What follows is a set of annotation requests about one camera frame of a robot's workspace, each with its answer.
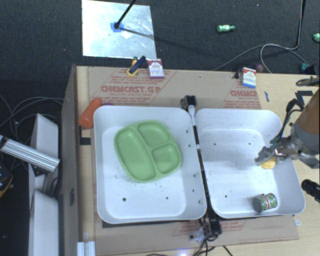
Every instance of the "dark floor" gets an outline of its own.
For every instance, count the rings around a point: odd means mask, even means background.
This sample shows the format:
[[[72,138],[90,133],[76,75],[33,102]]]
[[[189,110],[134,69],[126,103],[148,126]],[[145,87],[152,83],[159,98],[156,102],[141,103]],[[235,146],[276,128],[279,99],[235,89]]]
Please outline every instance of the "dark floor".
[[[129,0],[115,1],[129,3]],[[172,1],[139,0],[151,9],[157,56],[165,69],[213,70],[244,51],[268,43],[296,45],[300,0]],[[319,71],[320,2],[309,0],[295,52]],[[0,1],[0,95],[13,109],[30,97],[63,98],[72,64],[128,67],[127,59],[82,56],[80,0]],[[234,32],[219,34],[217,25],[235,25]],[[298,74],[301,60],[288,51],[267,47],[264,61],[273,73]],[[256,49],[221,68],[236,71],[261,63]],[[56,104],[33,106],[16,121],[36,113],[59,117]],[[10,112],[0,99],[0,124]],[[31,135],[32,122],[19,129],[21,140]],[[9,123],[0,134],[13,138]],[[7,166],[12,159],[4,157]],[[12,171],[13,188],[0,198],[0,255],[28,254],[28,173],[22,166]]]

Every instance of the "black tool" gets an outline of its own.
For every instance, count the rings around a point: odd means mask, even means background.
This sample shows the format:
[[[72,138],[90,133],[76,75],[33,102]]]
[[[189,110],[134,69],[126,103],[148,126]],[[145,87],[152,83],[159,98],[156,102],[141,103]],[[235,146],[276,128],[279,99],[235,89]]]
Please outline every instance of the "black tool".
[[[320,186],[319,184],[311,181],[310,179],[305,179],[301,183],[302,189],[308,194],[314,197],[318,203],[320,203]]]
[[[119,29],[120,23],[122,22],[122,20],[126,17],[127,13],[130,11],[131,7],[135,4],[137,0],[133,0],[128,8],[124,11],[124,13],[122,14],[121,18],[114,24],[114,28],[117,30]]]
[[[191,120],[192,120],[194,138],[195,138],[196,148],[197,148],[197,152],[198,152],[202,181],[203,181],[204,192],[205,192],[205,199],[206,199],[206,203],[208,206],[207,207],[208,208],[207,216],[209,219],[209,226],[210,226],[210,232],[211,232],[210,235],[217,237],[218,235],[220,235],[222,233],[222,228],[221,228],[219,219],[218,219],[218,217],[217,217],[216,213],[214,212],[213,207],[211,205],[209,188],[208,188],[208,184],[207,184],[204,163],[202,160],[202,154],[201,154],[201,149],[200,149],[197,126],[196,126],[196,122],[195,122],[195,114],[196,114],[195,107],[196,107],[196,105],[197,105],[197,99],[196,99],[196,96],[193,96],[193,95],[192,96],[187,95],[183,99],[181,99],[181,101],[180,101],[180,107],[189,113]]]

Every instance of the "small green toy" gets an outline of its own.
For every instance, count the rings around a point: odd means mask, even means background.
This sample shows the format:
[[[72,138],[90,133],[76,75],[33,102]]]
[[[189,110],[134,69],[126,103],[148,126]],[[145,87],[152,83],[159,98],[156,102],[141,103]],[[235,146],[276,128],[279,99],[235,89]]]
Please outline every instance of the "small green toy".
[[[232,25],[219,25],[216,27],[216,31],[220,32],[228,32],[228,31],[234,31],[236,29],[236,26]]]
[[[313,34],[313,39],[317,42],[320,42],[320,34],[319,33]]]
[[[309,65],[303,62],[300,64],[299,70],[300,72],[304,72],[307,68],[309,68]]]

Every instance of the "red and white box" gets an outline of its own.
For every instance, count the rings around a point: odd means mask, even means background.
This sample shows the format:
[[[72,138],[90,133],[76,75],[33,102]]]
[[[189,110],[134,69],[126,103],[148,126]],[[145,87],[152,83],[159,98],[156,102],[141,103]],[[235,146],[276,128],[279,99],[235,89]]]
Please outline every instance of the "red and white box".
[[[150,59],[147,63],[150,79],[163,79],[165,77],[161,59]]]
[[[256,88],[256,71],[244,67],[242,69],[242,85],[249,88]]]

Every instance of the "blue tape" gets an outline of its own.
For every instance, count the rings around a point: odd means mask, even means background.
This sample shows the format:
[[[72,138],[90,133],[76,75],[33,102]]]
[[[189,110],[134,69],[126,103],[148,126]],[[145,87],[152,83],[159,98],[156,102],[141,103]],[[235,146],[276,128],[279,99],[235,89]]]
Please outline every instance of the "blue tape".
[[[123,25],[123,23],[120,23],[118,29],[115,28],[115,24],[116,24],[116,22],[110,23],[110,27],[111,27],[112,31],[115,32],[115,33],[121,33],[121,29],[124,29],[124,28],[125,28],[124,25]]]
[[[264,95],[265,95],[265,99],[267,102],[269,102],[269,97],[268,97],[268,93],[266,91],[264,91]]]

